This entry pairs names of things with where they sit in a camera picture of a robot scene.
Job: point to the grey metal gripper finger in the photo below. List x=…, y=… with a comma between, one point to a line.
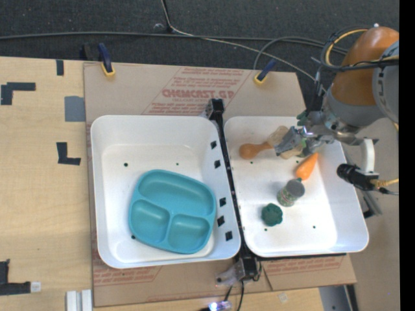
x=288, y=139
x=312, y=145

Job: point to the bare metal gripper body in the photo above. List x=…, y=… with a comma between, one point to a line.
x=324, y=126

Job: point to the beige toy bread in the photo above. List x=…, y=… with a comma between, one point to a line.
x=276, y=135

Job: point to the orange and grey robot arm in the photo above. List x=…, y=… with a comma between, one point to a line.
x=356, y=76

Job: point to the orange carrot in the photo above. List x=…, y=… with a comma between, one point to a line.
x=306, y=168

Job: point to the orange-brown toy chicken drumstick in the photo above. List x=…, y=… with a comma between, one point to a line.
x=249, y=150

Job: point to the small green can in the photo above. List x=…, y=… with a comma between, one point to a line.
x=290, y=193

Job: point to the white plastic tray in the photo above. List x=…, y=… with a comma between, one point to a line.
x=311, y=212
x=155, y=134

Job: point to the thin black rod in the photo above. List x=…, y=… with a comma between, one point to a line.
x=231, y=180

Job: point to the green broccoli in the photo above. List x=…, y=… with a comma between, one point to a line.
x=271, y=215

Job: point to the blue divided plate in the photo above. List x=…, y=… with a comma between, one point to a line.
x=172, y=206

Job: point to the brown cardboard board red print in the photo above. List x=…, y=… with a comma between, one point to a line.
x=136, y=89

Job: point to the black cylinder on white bracket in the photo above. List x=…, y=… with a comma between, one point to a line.
x=355, y=175

